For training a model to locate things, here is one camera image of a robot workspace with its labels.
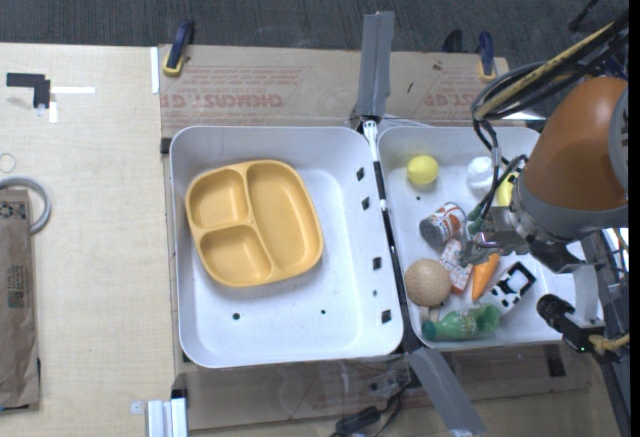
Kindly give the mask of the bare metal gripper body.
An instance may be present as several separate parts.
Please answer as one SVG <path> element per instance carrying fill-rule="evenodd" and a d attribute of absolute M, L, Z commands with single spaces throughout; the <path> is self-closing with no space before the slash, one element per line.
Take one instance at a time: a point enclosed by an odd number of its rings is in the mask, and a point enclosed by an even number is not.
<path fill-rule="evenodd" d="M 506 206 L 492 207 L 486 218 L 486 242 L 499 254 L 527 254 L 529 244 L 517 232 Z"/>

